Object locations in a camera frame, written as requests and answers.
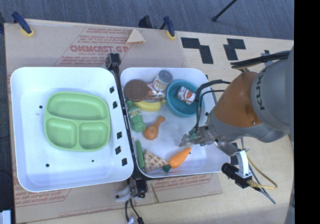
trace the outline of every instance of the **toy banana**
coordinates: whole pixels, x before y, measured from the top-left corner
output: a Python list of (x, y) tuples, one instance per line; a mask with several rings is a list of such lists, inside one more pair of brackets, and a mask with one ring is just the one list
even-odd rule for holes
[(139, 101), (139, 102), (134, 102), (135, 106), (138, 107), (141, 110), (146, 110), (146, 111), (157, 111), (160, 110), (161, 106), (163, 103), (165, 103), (166, 100), (162, 100), (159, 102), (147, 102), (147, 101)]

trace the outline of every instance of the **teal bowl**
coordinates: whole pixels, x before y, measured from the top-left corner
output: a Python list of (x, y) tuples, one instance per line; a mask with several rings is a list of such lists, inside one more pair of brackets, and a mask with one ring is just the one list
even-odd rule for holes
[(191, 117), (197, 114), (197, 104), (194, 101), (187, 105), (177, 98), (177, 92), (181, 86), (196, 93), (197, 87), (186, 80), (175, 80), (166, 89), (166, 105), (168, 109), (178, 117)]

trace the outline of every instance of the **green plate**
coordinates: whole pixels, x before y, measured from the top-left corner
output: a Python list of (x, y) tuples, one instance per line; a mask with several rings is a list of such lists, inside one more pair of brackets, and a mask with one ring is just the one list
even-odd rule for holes
[(79, 92), (58, 92), (49, 97), (45, 108), (45, 137), (54, 147), (96, 151), (108, 143), (110, 111), (101, 97)]

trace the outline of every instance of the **table surface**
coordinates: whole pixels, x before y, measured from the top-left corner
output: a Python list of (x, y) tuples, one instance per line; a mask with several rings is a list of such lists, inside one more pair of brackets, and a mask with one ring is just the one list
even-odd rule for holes
[[(213, 57), (213, 64), (204, 63), (198, 49), (180, 48), (184, 58), (185, 67), (192, 67), (207, 74), (209, 80), (223, 79), (231, 81), (239, 71), (230, 68), (230, 56), (226, 52), (231, 48), (231, 53), (236, 54), (239, 60), (248, 57), (258, 57), (261, 53), (275, 53), (290, 50), (294, 44), (290, 40), (240, 37), (233, 35), (217, 35), (194, 32), (177, 32), (177, 39), (197, 38), (201, 45), (208, 46)], [(245, 49), (232, 46), (230, 39), (236, 39), (237, 43), (244, 43)], [(260, 71), (264, 66), (253, 68)], [(248, 155), (256, 166), (267, 176), (274, 180), (277, 190), (267, 190), (275, 200), (273, 204), (263, 194), (251, 189), (241, 189), (226, 175), (218, 173), (222, 187), (222, 194), (158, 203), (153, 205), (137, 206), (135, 210), (143, 218), (146, 224), (225, 224), (225, 223), (256, 223), (256, 224), (281, 224), (284, 223), (289, 206), (291, 189), (293, 184), (294, 158), (292, 144), (288, 136), (272, 143), (262, 143), (254, 138), (244, 138), (244, 146), (249, 149)], [(272, 186), (265, 178), (255, 172), (262, 184)], [(129, 216), (136, 216), (132, 208), (128, 208)], [(43, 224), (125, 224), (125, 210), (118, 209), (106, 212), (85, 214), (66, 218), (58, 218), (35, 223)]]

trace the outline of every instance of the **orange carrot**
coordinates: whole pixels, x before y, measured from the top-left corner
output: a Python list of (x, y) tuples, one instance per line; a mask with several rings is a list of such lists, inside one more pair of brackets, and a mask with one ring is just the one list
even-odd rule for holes
[(186, 148), (185, 150), (175, 154), (172, 158), (169, 160), (169, 164), (164, 166), (163, 169), (168, 172), (170, 168), (177, 168), (179, 167), (183, 161), (187, 158), (188, 154), (190, 153), (191, 148)]

